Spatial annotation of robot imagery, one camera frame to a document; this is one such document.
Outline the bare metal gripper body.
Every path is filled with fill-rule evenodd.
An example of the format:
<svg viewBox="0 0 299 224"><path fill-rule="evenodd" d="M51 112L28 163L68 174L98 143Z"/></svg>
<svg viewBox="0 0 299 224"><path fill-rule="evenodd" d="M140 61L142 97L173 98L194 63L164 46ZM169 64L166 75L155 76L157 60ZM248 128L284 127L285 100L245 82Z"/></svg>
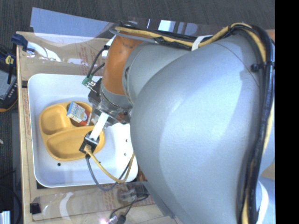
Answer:
<svg viewBox="0 0 299 224"><path fill-rule="evenodd" d="M117 123L122 125L130 123L129 112L132 109L132 105L125 95L119 95L108 91L103 85L102 78L93 83L90 90L88 99L93 105L92 113L94 117L98 119L103 113L108 115L104 125L105 128Z"/></svg>

